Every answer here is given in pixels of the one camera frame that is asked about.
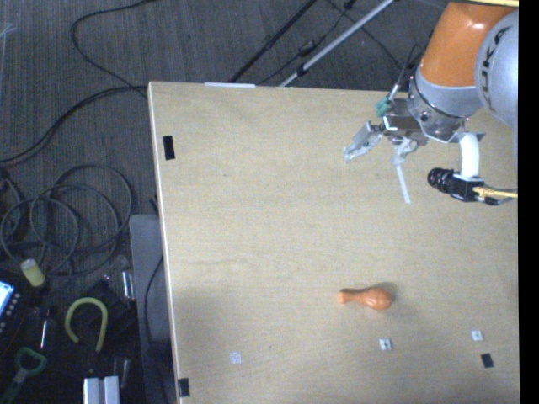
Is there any orange toy drumstick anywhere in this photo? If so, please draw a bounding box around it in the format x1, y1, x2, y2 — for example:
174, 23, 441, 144
337, 286, 394, 311

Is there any green handle tool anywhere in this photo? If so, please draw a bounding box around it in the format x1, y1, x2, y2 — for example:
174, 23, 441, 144
0, 346, 48, 404

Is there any small pale yellow cylinder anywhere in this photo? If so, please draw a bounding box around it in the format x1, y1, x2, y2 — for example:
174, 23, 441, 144
19, 258, 47, 288

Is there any pale wood board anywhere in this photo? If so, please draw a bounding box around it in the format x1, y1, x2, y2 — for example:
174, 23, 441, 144
147, 81, 520, 404

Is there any black cylinder on white bracket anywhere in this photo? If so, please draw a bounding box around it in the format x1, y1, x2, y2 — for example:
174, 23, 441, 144
426, 130, 487, 204

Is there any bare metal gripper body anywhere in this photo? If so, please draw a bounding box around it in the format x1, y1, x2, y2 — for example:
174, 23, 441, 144
382, 93, 467, 145

